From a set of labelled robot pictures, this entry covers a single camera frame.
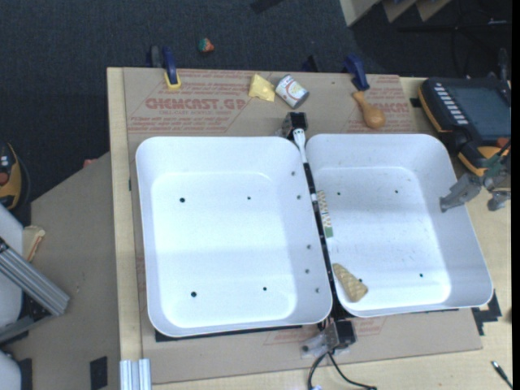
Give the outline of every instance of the display screen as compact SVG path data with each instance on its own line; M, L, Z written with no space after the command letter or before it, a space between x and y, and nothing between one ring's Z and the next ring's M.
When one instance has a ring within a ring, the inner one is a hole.
M445 88L485 141L511 136L511 109L497 89L449 85Z

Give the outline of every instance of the wire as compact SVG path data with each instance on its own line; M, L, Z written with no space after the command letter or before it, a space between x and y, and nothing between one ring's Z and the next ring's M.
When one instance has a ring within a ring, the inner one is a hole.
M476 28L477 30L485 30L487 28L491 28L492 26L509 25L510 22L507 22L505 20L495 20L494 16L491 13L482 9L470 8L464 10L462 8L461 0L456 0L456 2L457 20L453 25L453 29L451 32L452 61L457 75L467 78L469 74L470 60L472 57L475 56L475 50L479 49L482 54L485 54L490 59L495 57L496 52L496 48L494 46L491 46L487 42L478 38L473 32L471 32L471 29ZM467 23L465 22L465 19L467 19L468 15L478 15L479 17L483 17L486 21L482 22L481 24ZM466 60L463 62L463 65L461 65L461 63L459 62L456 45L457 37L461 35L464 36L471 43L470 48L467 50Z
M377 390L377 387L375 386L369 386L367 384L361 384L361 383L357 383L355 381L352 381L351 379L349 379L346 375L343 374L343 372L340 370L340 368L338 367L338 365L336 364L336 361L334 360L334 357L332 356L332 353L328 353L328 357L331 359L332 361L332 364L334 365L334 367L336 368L336 370L338 371L338 373L340 373L340 376L347 382L347 383L351 383L352 385L354 386L358 386L358 387L363 387L365 388L366 390Z
M312 363L312 366L310 367L310 370L309 370L309 375L307 376L307 389L308 390L313 390L313 385L312 385L312 376L314 374L314 371L316 370L316 367L319 366L319 363L327 356L327 353L325 354L322 354L320 355L318 358L316 358L314 360L314 362Z
M332 361L332 364L334 365L334 367L336 368L337 372L340 374L341 378L343 380L345 380L347 383L350 383L352 384L353 386L358 386L358 387L361 387L361 388L365 388L366 390L377 390L377 387L375 386L369 386L367 384L361 384L361 383L357 383L355 381L352 381L351 379L349 379L346 375L343 374L343 371L340 370L340 368L338 367L338 365L336 364L336 360L334 359L334 357L332 356L332 352L330 353L325 353L325 354L322 354L320 355L318 358L316 358L312 364L312 366L310 367L310 370L309 370L309 375L307 377L307 389L308 390L313 390L313 385L312 385L312 376L314 375L314 372L316 371L316 368L319 366L320 362L326 357L326 356L329 356L329 358L331 359Z
M20 200L18 202L18 206L22 206L29 201L29 197L31 195L31 176L29 175L29 171L25 166L24 161L20 158L20 156L16 156L18 159L19 167L22 171L22 178L24 179L24 185L22 185Z
M509 386L509 388L513 388L513 383L511 383L507 377L507 375L505 375L505 372L504 370L502 370L502 367L500 367L498 365L498 362L496 361L491 361L491 364L493 365L493 367L495 368L496 372L500 375L500 377L507 383L507 385Z
M499 150L497 155L501 156L510 146L511 146L511 137L509 138L509 140L507 140L507 143L505 143L505 145L502 147L502 149Z
M327 316L321 323L318 324L318 329L323 331L332 323L330 315Z

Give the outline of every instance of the electronic device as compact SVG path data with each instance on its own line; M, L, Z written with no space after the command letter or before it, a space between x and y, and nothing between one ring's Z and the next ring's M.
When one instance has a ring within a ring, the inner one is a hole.
M420 85L418 97L448 152L483 176L487 160L511 137L511 89L507 82L493 75L432 77Z
M9 143L0 141L0 204L14 209L22 195L22 167Z

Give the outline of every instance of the black cable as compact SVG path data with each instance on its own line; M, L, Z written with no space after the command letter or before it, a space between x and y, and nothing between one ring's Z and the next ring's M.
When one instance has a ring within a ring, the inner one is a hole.
M309 370L309 375L307 376L307 389L308 390L312 390L313 389L313 385L312 385L312 376L314 374L314 371L316 370L316 367L319 366L319 363L327 356L327 353L323 354L323 355L320 355L318 358L316 358L314 360L314 362L312 363L312 366Z
M495 20L493 18L493 15L487 11L484 11L482 9L477 8L471 8L467 10L462 9L461 0L457 0L457 20L452 28L451 33L451 52L452 52L452 61L453 66L455 68L455 72L458 76L461 76L463 78L466 78L468 76L468 69L470 64L470 59L473 56L473 53L475 52L475 49L477 47L480 48L480 50L483 51L484 54L487 56L495 56L495 50L493 47L488 45L485 41L482 39L477 38L470 30L471 29L486 29L490 28L492 26L498 26L498 25L507 25L510 24L510 22L507 22L505 20ZM466 24L464 22L464 19L471 14L476 14L484 17L487 22L482 24ZM469 42L471 42L471 46L468 49L466 61L464 63L463 68L461 68L461 64L459 63L459 59L457 58L457 49L456 49L456 38L457 36L462 35L464 36Z
M507 143L505 143L504 147L498 151L498 155L501 156L509 147L511 146L511 137L509 140L507 140Z
M320 355L318 358L316 358L309 370L309 375L307 377L307 389L308 390L312 390L314 387L312 385L312 376L314 374L314 372L316 371L316 368L319 366L319 363L326 357L326 356L329 356L329 358L331 359L332 361L332 364L334 365L334 367L336 368L337 372L340 374L341 378L343 380L345 380L347 383L350 383L352 384L353 386L358 386L358 387L361 387L361 388L365 388L366 390L377 390L377 387L375 386L369 386L367 384L361 384L361 383L357 383L355 381L352 381L351 379L349 379L346 375L343 374L343 371L340 370L340 368L338 367L338 365L336 364L336 360L334 359L334 357L332 356L332 353L325 353L323 355Z
M29 171L25 166L24 161L20 158L20 156L16 156L18 160L20 170L22 172L22 181L24 181L24 185L21 189L20 199L17 206L22 206L29 201L29 197L31 196L31 176L29 175Z
M338 371L338 373L340 373L340 376L347 382L347 383L351 383L352 385L354 386L358 386L358 387L363 387L365 388L366 390L377 390L377 387L375 386L369 386L367 384L361 384L361 383L357 383L355 381L352 381L351 379L349 379L346 375L343 374L343 372L340 370L340 368L338 367L338 365L336 364L336 361L334 360L334 357L332 356L332 353L328 353L328 357L331 359L332 361L332 364L334 365L334 367L336 368L336 370Z

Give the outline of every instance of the dark carpet floor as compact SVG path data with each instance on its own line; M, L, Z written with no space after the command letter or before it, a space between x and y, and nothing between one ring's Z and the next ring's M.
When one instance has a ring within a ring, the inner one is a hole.
M150 45L168 45L178 67L299 71L312 54L340 72L349 53L367 73L485 76L511 56L511 28L400 32L407 26L512 19L512 0L454 0L427 22L410 8L390 24L379 4L347 27L339 0L0 0L0 140L32 179L30 199L109 149L106 68L143 67ZM197 42L215 45L201 56Z

